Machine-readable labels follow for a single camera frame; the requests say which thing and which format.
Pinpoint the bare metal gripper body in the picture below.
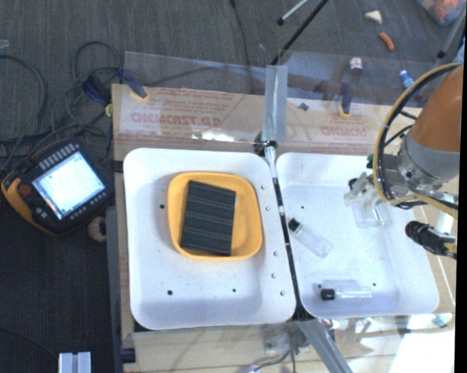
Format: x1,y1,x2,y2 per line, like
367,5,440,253
375,153,449,202

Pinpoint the brown cardboard board red print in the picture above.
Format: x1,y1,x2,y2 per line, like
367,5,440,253
101,83,463,373

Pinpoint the orange sausage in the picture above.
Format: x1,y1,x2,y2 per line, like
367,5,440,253
378,31,397,52

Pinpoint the beige pizza slice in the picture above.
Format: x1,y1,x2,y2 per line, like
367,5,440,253
363,9,384,26

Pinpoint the blue and white bottle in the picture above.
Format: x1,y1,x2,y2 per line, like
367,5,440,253
398,69,415,90

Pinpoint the beige ribbed doughnut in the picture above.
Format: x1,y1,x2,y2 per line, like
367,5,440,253
86,215,109,244

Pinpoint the yellow plate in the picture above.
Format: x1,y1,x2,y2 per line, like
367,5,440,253
164,170,266,263

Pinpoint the white plastic tray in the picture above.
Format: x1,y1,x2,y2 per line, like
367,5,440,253
270,150,446,324
116,146,303,336

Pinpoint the black striped rectangular block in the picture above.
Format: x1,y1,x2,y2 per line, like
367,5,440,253
178,179,238,258

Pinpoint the black cylinder on white bracket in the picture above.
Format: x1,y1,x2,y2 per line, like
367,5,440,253
403,190,459,260

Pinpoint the clear plastic bottle black cap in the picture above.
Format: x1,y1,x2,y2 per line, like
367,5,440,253
319,277,374,303
286,217,336,261

